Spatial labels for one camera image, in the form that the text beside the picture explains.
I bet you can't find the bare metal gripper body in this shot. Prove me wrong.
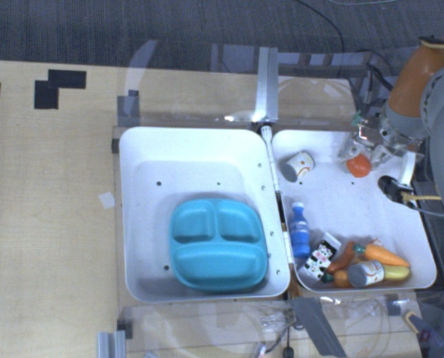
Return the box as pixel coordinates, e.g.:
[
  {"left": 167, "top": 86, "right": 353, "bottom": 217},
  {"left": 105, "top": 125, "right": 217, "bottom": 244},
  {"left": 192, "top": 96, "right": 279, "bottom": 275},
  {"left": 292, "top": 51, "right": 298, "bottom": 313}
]
[{"left": 351, "top": 119, "right": 422, "bottom": 154}]

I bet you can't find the orange round toy fruit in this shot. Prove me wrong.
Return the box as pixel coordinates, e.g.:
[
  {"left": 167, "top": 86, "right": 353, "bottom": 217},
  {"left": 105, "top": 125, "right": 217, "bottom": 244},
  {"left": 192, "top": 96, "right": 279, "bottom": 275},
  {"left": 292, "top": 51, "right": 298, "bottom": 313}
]
[{"left": 346, "top": 154, "right": 372, "bottom": 179}]

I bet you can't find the white can with orange print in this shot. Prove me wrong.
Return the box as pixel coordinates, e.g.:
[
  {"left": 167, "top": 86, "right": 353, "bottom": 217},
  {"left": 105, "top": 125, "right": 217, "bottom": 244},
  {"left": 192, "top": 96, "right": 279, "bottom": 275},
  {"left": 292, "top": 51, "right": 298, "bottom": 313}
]
[
  {"left": 279, "top": 150, "right": 316, "bottom": 183},
  {"left": 347, "top": 260, "right": 386, "bottom": 289}
]

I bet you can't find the white plastic tray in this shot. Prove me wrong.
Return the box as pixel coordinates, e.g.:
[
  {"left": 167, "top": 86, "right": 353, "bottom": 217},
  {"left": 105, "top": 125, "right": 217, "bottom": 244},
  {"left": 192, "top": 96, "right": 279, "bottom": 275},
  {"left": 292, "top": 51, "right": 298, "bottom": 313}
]
[
  {"left": 272, "top": 128, "right": 439, "bottom": 295},
  {"left": 118, "top": 126, "right": 292, "bottom": 305}
]

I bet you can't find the blue bottle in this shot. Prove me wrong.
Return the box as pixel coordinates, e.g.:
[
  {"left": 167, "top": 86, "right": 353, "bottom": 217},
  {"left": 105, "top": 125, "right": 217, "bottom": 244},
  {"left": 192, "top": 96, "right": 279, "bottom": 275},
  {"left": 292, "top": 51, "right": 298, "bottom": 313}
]
[{"left": 289, "top": 201, "right": 312, "bottom": 259}]

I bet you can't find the brown sausage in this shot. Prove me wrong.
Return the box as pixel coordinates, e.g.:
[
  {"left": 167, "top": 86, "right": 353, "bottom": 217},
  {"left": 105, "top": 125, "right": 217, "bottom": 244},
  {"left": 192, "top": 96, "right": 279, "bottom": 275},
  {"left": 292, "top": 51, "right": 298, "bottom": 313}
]
[{"left": 326, "top": 241, "right": 356, "bottom": 274}]

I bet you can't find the cow print carton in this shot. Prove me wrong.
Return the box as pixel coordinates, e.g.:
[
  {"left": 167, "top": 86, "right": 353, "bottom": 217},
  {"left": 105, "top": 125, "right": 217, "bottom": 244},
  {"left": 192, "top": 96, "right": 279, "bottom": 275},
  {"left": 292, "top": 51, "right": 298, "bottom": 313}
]
[{"left": 304, "top": 232, "right": 343, "bottom": 280}]

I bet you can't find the yellow banana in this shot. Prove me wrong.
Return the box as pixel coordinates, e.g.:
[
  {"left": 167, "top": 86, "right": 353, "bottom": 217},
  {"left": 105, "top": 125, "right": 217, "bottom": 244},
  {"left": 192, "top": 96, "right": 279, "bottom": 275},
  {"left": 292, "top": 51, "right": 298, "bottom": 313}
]
[{"left": 381, "top": 265, "right": 410, "bottom": 283}]

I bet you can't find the small orange carrot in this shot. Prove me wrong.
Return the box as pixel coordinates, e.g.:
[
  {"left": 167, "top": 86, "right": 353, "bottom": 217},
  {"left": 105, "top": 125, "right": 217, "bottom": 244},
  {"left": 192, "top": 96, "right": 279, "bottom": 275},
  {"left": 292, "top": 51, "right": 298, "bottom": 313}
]
[{"left": 320, "top": 269, "right": 354, "bottom": 289}]

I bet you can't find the blue divided plate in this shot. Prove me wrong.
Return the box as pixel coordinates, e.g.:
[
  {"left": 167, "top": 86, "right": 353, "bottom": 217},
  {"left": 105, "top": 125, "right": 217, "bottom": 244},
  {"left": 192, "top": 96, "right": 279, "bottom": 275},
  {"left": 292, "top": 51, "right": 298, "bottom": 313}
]
[{"left": 169, "top": 198, "right": 269, "bottom": 295}]

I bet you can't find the black cylinder on white bracket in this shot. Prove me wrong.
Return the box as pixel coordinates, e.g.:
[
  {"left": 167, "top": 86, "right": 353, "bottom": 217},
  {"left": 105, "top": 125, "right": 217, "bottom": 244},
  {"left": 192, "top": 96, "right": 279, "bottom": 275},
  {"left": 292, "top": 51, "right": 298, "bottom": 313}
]
[{"left": 377, "top": 151, "right": 417, "bottom": 205}]

